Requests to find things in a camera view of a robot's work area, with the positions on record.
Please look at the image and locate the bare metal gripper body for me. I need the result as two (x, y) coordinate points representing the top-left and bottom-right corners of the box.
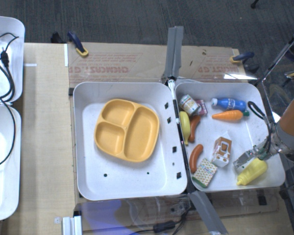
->
(244, 141), (282, 160)

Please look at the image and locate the yellow squeeze bottle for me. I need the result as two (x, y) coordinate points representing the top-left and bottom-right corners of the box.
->
(236, 157), (268, 187)

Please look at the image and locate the brown and white carton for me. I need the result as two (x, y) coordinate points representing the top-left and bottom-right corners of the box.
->
(211, 132), (233, 168)

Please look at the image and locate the white plastic tray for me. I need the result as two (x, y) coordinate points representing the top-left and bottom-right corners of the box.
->
(174, 82), (286, 193)
(73, 81), (188, 201)

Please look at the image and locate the white packet with colourful print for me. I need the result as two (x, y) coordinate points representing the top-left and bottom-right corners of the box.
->
(192, 158), (218, 188)

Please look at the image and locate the brown sausage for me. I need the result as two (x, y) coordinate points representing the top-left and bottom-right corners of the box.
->
(189, 144), (204, 174)
(188, 115), (201, 143)

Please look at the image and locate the orange carrot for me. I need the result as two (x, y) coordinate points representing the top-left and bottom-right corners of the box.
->
(212, 109), (250, 122)

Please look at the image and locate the blue bottle with white cap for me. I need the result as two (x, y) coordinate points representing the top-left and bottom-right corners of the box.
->
(211, 97), (247, 112)

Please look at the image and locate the pink packet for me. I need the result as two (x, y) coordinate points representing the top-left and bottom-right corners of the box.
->
(195, 99), (209, 116)

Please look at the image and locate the yellow banana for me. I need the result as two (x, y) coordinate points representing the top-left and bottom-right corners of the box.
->
(179, 111), (192, 146)

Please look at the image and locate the white can with green print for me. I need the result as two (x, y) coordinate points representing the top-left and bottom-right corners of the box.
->
(178, 94), (201, 117)

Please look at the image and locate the yellow divided plate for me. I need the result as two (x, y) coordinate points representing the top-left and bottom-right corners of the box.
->
(94, 98), (160, 163)

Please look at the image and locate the brown cardboard board red print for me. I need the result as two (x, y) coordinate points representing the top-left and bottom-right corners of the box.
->
(67, 42), (280, 231)

